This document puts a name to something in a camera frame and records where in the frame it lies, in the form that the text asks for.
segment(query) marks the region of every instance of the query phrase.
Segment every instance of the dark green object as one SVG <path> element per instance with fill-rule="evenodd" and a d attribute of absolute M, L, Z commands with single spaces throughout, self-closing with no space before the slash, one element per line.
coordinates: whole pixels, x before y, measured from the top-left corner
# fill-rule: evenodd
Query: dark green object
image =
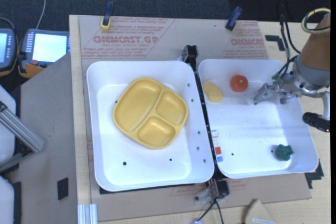
<path fill-rule="evenodd" d="M 275 156 L 281 161 L 288 161 L 290 159 L 290 155 L 293 153 L 294 151 L 290 145 L 284 146 L 280 144 L 275 149 Z"/>

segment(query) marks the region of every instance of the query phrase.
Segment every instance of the robotic hand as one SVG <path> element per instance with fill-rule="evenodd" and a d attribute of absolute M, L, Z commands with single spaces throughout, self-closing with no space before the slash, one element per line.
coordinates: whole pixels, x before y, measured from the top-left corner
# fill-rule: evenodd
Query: robotic hand
<path fill-rule="evenodd" d="M 307 28 L 307 19 L 315 13 L 327 13 L 315 29 Z M 330 85 L 330 10 L 319 8 L 309 12 L 302 20 L 302 29 L 310 33 L 302 52 L 290 58 L 289 48 L 284 33 L 284 22 L 281 33 L 286 45 L 287 63 L 275 74 L 272 84 L 265 83 L 254 97 L 254 104 L 265 101 L 274 94 L 281 96 L 280 103 L 287 103 L 292 97 L 306 95 L 312 98 L 322 98 L 323 115 L 307 112 L 303 121 L 317 129 L 330 132 L 330 92 L 318 92 Z M 288 73 L 289 64 L 293 62 Z"/>

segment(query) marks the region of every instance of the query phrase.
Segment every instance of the blue clamp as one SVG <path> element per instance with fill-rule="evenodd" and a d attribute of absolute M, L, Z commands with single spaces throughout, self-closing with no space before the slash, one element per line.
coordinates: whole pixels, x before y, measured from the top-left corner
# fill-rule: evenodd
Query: blue clamp
<path fill-rule="evenodd" d="M 103 19 L 101 20 L 101 23 L 100 23 L 100 28 L 101 29 L 107 30 L 107 29 L 110 28 L 110 25 L 111 25 L 111 18 L 110 18 L 110 16 L 112 15 L 113 10 L 114 10 L 114 3 L 113 3 L 113 1 L 109 1 L 107 3 L 107 8 L 106 8 L 106 11 L 105 11 L 105 16 L 103 17 Z"/>
<path fill-rule="evenodd" d="M 236 20 L 238 19 L 238 17 L 241 15 L 242 12 L 243 9 L 241 7 L 236 7 L 235 10 L 230 14 L 229 20 L 227 21 L 225 28 L 232 31 L 236 25 Z"/>

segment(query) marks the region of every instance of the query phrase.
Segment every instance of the device screen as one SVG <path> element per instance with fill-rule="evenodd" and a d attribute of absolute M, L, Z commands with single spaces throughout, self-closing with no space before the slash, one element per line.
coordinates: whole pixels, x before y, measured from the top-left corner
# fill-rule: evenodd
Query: device screen
<path fill-rule="evenodd" d="M 0 33 L 0 62 L 5 61 L 7 34 Z"/>
<path fill-rule="evenodd" d="M 43 62 L 56 62 L 67 53 L 67 37 L 36 34 L 33 59 Z"/>

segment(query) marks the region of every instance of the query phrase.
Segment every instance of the table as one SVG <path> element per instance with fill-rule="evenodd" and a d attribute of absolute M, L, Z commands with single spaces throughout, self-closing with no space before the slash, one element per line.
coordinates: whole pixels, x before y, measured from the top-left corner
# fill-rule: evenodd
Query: table
<path fill-rule="evenodd" d="M 77 176 L 77 199 L 79 205 L 91 203 L 88 151 L 86 139 L 85 108 L 83 96 L 83 79 L 81 70 L 80 32 L 79 16 L 70 15 L 70 35 L 71 35 L 71 68 L 72 68 L 72 88 L 74 107 L 74 127 L 75 127 L 75 152 L 76 152 L 76 176 Z M 298 49 L 301 49 L 308 39 L 300 24 L 289 23 L 291 38 Z M 262 35 L 280 35 L 279 24 L 271 22 L 259 22 Z M 285 54 L 279 53 L 277 44 L 265 42 L 265 46 L 270 59 L 285 61 Z M 303 111 L 321 113 L 321 100 L 302 98 Z M 331 175 L 330 175 L 330 134 L 322 133 L 310 128 L 314 143 L 317 148 L 320 162 L 323 168 L 324 177 L 321 181 L 313 182 L 311 199 L 297 200 L 291 202 L 277 202 L 266 204 L 266 209 L 270 212 L 278 223 L 331 223 Z M 234 207 L 222 209 L 225 223 L 242 223 L 246 207 Z M 191 223 L 203 212 L 186 212 L 182 214 L 170 214 L 163 216 L 144 217 L 138 219 L 123 219 L 102 222 L 105 224 L 127 224 L 127 223 Z M 211 210 L 205 217 L 205 223 L 219 223 L 217 210 Z"/>

